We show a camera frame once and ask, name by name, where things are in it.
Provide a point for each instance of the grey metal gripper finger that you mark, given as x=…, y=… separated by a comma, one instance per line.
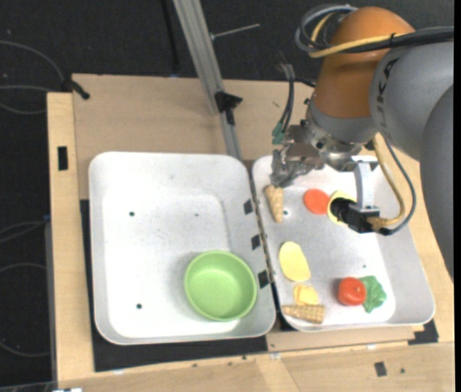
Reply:
x=293, y=170
x=277, y=170

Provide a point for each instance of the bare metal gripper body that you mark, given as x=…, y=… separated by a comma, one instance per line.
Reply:
x=309, y=149

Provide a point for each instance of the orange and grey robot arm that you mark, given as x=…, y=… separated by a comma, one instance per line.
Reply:
x=352, y=80

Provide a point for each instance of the tan waffle cone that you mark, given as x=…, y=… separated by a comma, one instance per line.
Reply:
x=275, y=202
x=305, y=313

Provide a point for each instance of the orange round slice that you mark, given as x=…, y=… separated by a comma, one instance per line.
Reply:
x=315, y=201

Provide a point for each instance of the yellow round slice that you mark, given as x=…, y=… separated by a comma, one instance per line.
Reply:
x=330, y=215

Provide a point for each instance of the yellow oval slice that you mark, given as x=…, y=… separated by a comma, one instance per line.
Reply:
x=294, y=262

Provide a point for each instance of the white plastic tray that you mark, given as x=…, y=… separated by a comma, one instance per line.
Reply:
x=336, y=251
x=152, y=235

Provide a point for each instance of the yellow cheese slice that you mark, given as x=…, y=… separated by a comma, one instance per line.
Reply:
x=307, y=296

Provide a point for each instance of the green bowl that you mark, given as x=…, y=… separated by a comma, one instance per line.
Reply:
x=220, y=286

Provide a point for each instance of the red tomato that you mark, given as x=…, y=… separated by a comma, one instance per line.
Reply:
x=350, y=291

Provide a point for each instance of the pale wood board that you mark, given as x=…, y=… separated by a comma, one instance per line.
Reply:
x=152, y=117

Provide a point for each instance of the green lettuce leaf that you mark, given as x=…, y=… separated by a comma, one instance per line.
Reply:
x=375, y=294

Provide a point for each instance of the black cylinder on white bracket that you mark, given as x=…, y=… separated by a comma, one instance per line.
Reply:
x=356, y=216

